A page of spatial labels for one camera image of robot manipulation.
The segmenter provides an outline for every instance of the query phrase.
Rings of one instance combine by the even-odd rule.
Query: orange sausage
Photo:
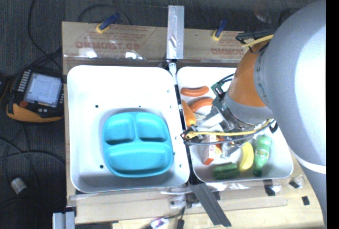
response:
[[[183,87],[180,90],[180,93],[182,95],[189,96],[189,97],[198,97],[198,96],[203,96],[204,94],[208,93],[209,90],[210,88],[207,86],[196,87],[193,89],[190,89],[188,87]]]
[[[195,118],[195,115],[192,109],[189,107],[189,105],[185,101],[182,101],[181,104],[182,104],[182,109],[184,111],[186,125],[188,127],[190,127],[191,125],[195,125],[197,123],[197,119]]]
[[[197,112],[198,109],[206,106],[206,105],[212,105],[213,98],[203,98],[195,101],[193,104],[190,105],[190,108],[193,112]]]

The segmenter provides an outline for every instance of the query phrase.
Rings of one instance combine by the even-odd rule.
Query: toy banana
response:
[[[245,142],[245,144],[242,146],[242,152],[243,157],[239,163],[239,170],[241,172],[244,172],[252,166],[254,161],[254,152],[252,144],[249,142]]]

